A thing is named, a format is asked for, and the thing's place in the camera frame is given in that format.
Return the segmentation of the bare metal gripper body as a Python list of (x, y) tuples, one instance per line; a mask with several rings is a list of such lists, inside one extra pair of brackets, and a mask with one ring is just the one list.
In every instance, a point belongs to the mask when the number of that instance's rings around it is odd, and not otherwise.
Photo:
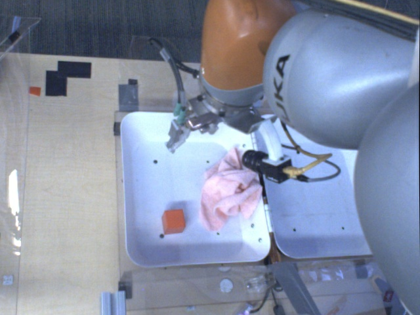
[(186, 127), (191, 131), (214, 134), (225, 115), (223, 103), (208, 93), (201, 93), (188, 101)]

